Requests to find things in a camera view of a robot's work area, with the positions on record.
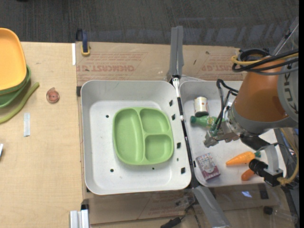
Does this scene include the long green bean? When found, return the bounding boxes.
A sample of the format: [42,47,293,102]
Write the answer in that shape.
[0,81,40,124]

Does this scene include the white and orange can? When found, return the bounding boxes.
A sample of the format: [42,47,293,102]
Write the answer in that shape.
[193,96,210,117]

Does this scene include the black cylinder on white bracket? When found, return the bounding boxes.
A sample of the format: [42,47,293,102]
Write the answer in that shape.
[248,144,285,188]

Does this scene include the orange divided plate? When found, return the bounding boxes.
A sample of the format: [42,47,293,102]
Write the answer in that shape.
[0,27,28,91]

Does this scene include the small orange carrot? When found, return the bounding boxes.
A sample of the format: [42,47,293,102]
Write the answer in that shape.
[241,168,256,182]

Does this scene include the brown cardboard board red print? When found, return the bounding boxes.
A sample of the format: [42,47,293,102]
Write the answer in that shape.
[75,41,281,225]

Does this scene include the pink and white carton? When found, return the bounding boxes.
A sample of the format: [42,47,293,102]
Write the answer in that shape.
[195,152,221,182]

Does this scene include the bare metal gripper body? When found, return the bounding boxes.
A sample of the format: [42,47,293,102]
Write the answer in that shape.
[218,114,243,144]

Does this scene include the dark green divided plate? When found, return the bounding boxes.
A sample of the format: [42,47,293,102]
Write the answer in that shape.
[0,65,32,109]

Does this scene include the orange carrot green top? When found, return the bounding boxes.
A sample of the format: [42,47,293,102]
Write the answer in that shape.
[225,151,262,167]

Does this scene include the green plastic bottle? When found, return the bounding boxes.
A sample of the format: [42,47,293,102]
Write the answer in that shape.
[190,115,226,130]

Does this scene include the pink doughnut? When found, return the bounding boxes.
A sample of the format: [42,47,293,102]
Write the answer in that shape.
[46,86,60,104]

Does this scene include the white plastic tray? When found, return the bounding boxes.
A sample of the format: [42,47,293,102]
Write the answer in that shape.
[80,79,192,196]
[179,80,287,188]

